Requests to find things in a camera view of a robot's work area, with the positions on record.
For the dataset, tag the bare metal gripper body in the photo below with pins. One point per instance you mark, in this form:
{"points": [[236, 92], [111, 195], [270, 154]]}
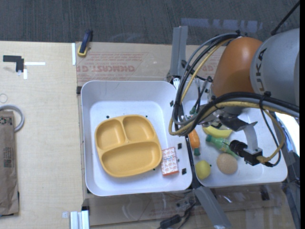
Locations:
{"points": [[234, 123]]}

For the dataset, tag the brown paper bag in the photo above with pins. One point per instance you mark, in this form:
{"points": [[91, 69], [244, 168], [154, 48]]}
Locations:
{"points": [[8, 166]]}

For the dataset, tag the yellow divided plate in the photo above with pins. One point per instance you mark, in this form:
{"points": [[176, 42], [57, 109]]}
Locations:
{"points": [[128, 149]]}

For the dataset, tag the black cylinder on white bracket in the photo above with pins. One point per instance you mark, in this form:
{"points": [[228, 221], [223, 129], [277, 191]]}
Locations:
{"points": [[252, 155]]}

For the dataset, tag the white plastic tray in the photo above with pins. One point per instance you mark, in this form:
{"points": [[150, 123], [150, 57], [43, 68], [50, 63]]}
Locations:
{"points": [[133, 92], [250, 173]]}

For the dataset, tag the green plastic bottle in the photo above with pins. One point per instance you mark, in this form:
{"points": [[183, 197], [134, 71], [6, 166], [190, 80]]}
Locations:
{"points": [[220, 143]]}

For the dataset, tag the orange and white carton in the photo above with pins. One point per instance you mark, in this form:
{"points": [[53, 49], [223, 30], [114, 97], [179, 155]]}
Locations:
{"points": [[169, 162]]}

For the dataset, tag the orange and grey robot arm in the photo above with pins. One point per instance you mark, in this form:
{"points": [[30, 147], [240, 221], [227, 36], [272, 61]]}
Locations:
{"points": [[238, 65]]}

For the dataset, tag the yellow banana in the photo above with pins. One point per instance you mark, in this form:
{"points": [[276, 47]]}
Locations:
{"points": [[218, 132]]}

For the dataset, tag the beige egg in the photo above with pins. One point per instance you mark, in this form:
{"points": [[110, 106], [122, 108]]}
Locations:
{"points": [[227, 163]]}

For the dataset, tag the orange carrot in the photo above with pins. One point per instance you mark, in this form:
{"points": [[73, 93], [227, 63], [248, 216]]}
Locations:
{"points": [[194, 139]]}

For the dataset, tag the yellow lemon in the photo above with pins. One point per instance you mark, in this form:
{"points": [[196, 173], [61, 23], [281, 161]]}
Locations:
{"points": [[203, 170]]}

